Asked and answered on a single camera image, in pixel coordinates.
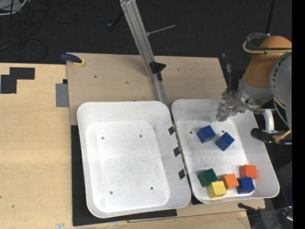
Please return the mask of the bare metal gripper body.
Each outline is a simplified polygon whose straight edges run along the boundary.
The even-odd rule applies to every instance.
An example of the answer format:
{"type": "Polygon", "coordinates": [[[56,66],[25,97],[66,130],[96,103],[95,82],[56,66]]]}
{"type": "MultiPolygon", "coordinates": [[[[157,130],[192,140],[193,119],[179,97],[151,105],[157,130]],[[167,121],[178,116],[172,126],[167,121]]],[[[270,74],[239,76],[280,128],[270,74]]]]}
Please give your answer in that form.
{"type": "Polygon", "coordinates": [[[246,110],[258,113],[261,108],[261,102],[245,91],[230,91],[224,102],[224,113],[226,115],[236,115],[244,113],[246,110]]]}

